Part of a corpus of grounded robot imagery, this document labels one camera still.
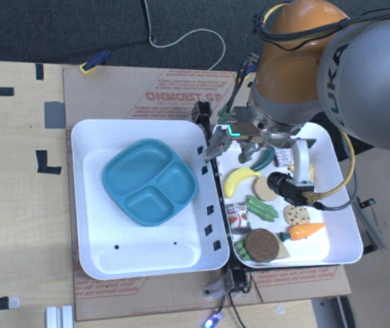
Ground tan round biscuit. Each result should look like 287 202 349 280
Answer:
252 176 279 202

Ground dark green pepper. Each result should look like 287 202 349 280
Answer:
249 146 277 172

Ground green beans bundle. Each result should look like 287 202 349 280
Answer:
245 194 280 223

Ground green peas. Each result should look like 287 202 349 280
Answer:
233 238 252 262

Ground orange carrot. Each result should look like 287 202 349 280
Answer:
279 221 326 243

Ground brown round burger patty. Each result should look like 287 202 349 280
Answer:
245 228 281 263

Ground red and white can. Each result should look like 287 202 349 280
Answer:
225 202 252 235

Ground yellow banana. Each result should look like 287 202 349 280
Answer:
223 167 262 199

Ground pale yellow toy food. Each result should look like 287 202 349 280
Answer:
288 163 316 183

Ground blue divided plate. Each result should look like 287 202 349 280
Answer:
102 138 199 228

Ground white plastic tray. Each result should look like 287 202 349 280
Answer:
70 118 231 281
211 121 364 269

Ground thin black and white rod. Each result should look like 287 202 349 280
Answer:
201 126 237 273

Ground black cylinder on white bracket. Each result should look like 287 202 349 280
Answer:
266 138 318 206

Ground chocolate chip cookie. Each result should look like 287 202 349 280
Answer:
283 204 311 226

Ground brown cardboard board red print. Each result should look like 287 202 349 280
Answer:
61 64 352 322

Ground black block with thin wires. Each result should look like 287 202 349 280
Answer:
226 264 251 292
192 100 213 130

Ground small colourful patterned carton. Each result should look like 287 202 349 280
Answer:
273 147 295 167

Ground tan wedge slice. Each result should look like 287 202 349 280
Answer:
275 240 292 260

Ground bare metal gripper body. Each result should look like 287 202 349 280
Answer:
227 106 305 148

